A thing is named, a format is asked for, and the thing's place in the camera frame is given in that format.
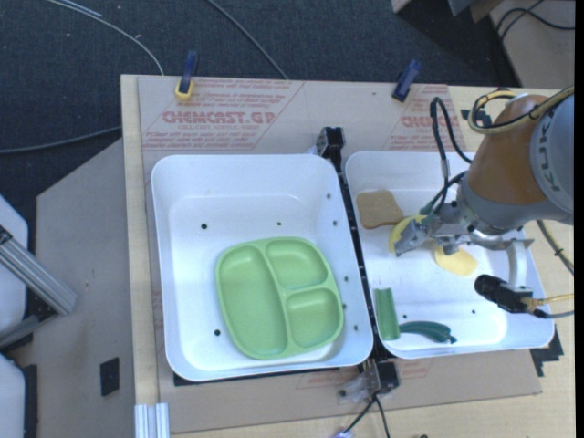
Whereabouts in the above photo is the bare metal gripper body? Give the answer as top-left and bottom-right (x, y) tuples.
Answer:
(425, 201), (485, 245)

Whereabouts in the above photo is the pale yellow round slice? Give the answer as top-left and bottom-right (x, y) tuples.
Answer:
(433, 244), (479, 276)

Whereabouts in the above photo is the tan bread slice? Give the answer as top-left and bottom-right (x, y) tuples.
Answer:
(355, 189), (403, 231)

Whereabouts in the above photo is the thin black rod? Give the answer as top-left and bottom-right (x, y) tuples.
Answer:
(331, 147), (382, 365)

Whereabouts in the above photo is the white plastic tray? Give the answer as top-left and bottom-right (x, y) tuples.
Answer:
(150, 153), (375, 381)
(344, 150), (557, 360)

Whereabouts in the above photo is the light green celery stick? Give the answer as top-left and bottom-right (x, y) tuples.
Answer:
(373, 287), (402, 341)

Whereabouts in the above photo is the dark green bean pod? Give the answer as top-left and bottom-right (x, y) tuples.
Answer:
(398, 320), (458, 345)

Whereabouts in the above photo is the green divided plate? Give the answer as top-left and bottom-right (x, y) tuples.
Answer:
(214, 236), (345, 361)

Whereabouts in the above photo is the brown cardboard board red print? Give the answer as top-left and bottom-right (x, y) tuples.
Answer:
(136, 76), (544, 435)

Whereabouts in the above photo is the black cylinder on white bracket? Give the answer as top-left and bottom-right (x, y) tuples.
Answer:
(473, 232), (536, 315)

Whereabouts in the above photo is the black block with thin wires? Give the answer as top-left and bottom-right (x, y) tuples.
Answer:
(373, 360), (402, 391)
(314, 125), (346, 159)

